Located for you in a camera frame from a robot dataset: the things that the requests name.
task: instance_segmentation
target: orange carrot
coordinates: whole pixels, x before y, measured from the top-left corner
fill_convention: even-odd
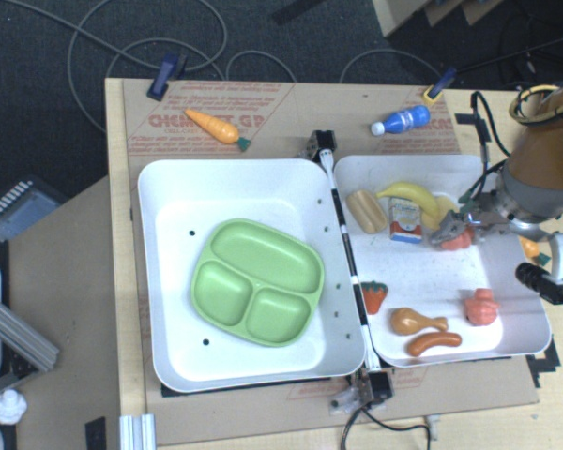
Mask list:
[[[383,283],[361,282],[363,300],[369,315],[375,315],[388,294],[388,287]]]
[[[251,143],[250,140],[241,138],[237,127],[230,122],[192,109],[186,109],[185,114],[221,143],[237,143],[242,150],[246,150]]]

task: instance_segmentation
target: toy banana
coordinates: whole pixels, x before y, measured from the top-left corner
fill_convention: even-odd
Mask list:
[[[432,218],[440,215],[440,208],[434,195],[427,188],[411,182],[395,182],[385,190],[375,193],[375,197],[378,199],[382,197],[407,199],[419,205],[421,210]]]

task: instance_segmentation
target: pink toy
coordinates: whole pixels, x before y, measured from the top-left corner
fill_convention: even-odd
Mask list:
[[[467,319],[474,325],[489,325],[496,320],[496,310],[500,304],[495,302],[492,290],[476,289],[473,298],[465,300]]]

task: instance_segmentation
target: brown sausage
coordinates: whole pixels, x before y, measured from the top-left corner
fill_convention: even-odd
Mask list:
[[[406,351],[411,356],[420,356],[432,347],[436,347],[438,345],[458,347],[461,345],[462,341],[463,339],[461,336],[453,332],[432,332],[415,338],[408,344]]]

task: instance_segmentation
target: toy chicken drumstick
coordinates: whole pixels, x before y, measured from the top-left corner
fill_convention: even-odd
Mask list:
[[[221,143],[237,143],[242,151],[246,150],[251,141],[240,137],[237,127],[216,116],[186,109],[185,114],[200,128],[210,133]]]

